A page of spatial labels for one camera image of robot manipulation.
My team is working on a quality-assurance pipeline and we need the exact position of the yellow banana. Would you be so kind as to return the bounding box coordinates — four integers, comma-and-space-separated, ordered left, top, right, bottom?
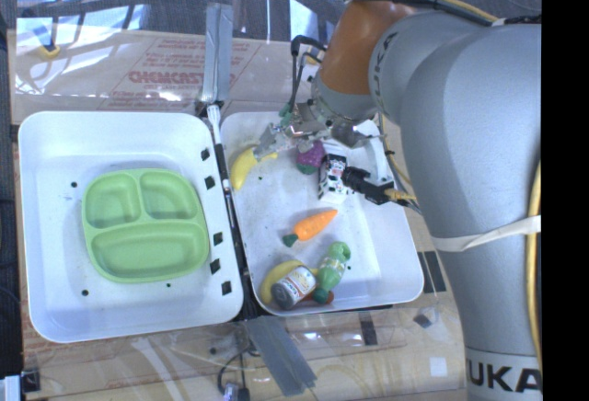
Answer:
229, 142, 280, 192
260, 258, 319, 305

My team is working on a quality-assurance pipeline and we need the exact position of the orange carrot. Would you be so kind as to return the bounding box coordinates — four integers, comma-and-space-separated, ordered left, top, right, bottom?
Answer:
282, 208, 340, 249

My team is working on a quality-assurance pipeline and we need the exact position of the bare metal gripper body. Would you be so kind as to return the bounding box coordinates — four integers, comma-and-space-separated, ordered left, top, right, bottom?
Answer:
274, 101, 384, 149

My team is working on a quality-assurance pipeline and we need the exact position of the small can with grey lid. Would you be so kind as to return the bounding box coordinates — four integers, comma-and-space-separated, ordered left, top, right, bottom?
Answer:
270, 265, 319, 312

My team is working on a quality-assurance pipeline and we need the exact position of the green plastic bottle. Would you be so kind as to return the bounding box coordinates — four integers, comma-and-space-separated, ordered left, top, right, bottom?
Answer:
317, 240, 352, 295

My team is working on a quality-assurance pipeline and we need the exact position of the white plastic tray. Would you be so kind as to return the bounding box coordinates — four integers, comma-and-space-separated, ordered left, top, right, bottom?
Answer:
17, 109, 245, 344
219, 110, 425, 317

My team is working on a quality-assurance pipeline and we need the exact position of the brown cardboard board red print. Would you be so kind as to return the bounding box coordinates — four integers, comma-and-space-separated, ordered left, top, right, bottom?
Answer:
8, 29, 467, 401

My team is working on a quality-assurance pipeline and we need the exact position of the green divided plate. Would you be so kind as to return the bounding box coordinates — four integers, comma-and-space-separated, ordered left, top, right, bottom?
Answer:
81, 167, 212, 285

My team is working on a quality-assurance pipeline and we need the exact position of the black cylinder on white bracket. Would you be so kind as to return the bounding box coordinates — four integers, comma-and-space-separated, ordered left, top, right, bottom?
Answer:
341, 120, 398, 206

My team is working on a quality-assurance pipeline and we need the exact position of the black and white milk carton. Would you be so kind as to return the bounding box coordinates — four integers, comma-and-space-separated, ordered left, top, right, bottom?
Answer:
317, 153, 356, 204

